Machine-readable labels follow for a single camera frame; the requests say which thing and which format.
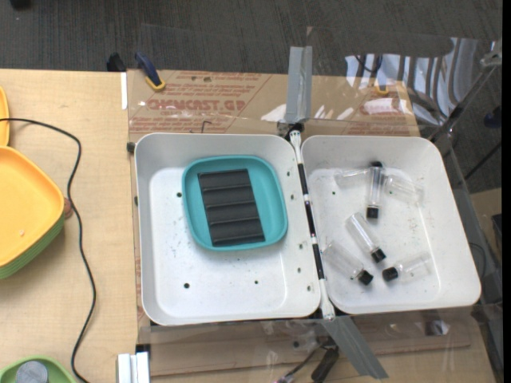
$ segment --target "gray carpet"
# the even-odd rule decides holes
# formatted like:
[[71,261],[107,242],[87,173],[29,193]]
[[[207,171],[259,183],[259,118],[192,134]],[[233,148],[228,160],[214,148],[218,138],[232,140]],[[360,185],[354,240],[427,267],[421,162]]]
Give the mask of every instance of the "gray carpet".
[[[113,52],[134,67],[141,27],[155,25],[214,35],[219,44],[228,39],[245,53],[253,46],[260,55],[241,56],[245,66],[286,72],[280,59],[289,45],[304,43],[307,26],[341,28],[348,36],[371,30],[491,41],[502,35],[502,7],[503,0],[32,0],[29,9],[14,10],[0,0],[0,68],[106,71]],[[211,42],[205,38],[203,50]],[[177,61],[186,66],[194,58],[184,47]],[[236,66],[228,57],[211,58]],[[501,187],[500,149],[471,173],[501,140],[500,128],[483,124],[500,103],[497,71],[455,127],[456,156],[472,193]]]

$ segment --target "black cap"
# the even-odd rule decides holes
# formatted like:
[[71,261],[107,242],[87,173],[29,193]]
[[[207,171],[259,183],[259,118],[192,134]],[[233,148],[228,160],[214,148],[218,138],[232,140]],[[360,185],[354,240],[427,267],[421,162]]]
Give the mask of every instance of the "black cap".
[[364,270],[358,276],[358,280],[364,285],[369,285],[370,282],[373,280],[373,276],[369,274],[366,270]]
[[386,258],[386,255],[380,249],[373,251],[370,256],[373,257],[373,260],[377,263]]
[[368,207],[366,210],[366,217],[368,219],[377,219],[380,209],[377,207]]
[[399,276],[399,273],[394,267],[390,267],[382,271],[382,276],[386,281],[392,281]]

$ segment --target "green bowl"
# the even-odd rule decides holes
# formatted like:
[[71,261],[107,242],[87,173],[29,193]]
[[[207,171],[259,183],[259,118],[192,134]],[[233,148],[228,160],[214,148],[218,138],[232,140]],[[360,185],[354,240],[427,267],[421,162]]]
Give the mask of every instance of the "green bowl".
[[77,383],[73,376],[58,361],[42,355],[25,357],[15,363],[11,363],[4,369],[0,369],[0,383],[16,383],[16,372],[28,361],[39,361],[46,366],[49,383]]

